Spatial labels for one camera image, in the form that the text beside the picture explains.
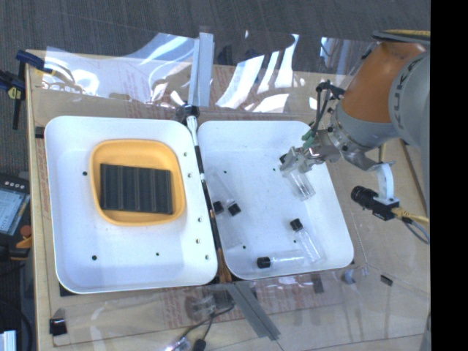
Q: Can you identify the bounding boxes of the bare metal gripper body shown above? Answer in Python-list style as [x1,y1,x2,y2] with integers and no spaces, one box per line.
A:
[305,129,378,172]

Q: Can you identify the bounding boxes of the white plastic tray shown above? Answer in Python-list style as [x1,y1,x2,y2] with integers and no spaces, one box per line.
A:
[43,115,219,295]
[196,119,355,282]

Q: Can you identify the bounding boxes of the thin black and white rod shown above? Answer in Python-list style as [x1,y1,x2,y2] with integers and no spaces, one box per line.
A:
[186,115,224,282]

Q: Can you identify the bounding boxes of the yellow plate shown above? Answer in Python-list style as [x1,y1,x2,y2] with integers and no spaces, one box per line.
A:
[89,139,187,227]

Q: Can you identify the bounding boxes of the black ribbed rectangular tray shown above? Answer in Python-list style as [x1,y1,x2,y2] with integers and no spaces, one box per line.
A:
[99,163,174,216]

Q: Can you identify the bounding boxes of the black cylinder on white bracket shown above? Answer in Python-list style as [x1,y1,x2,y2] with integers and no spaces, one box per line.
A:
[350,161,401,222]

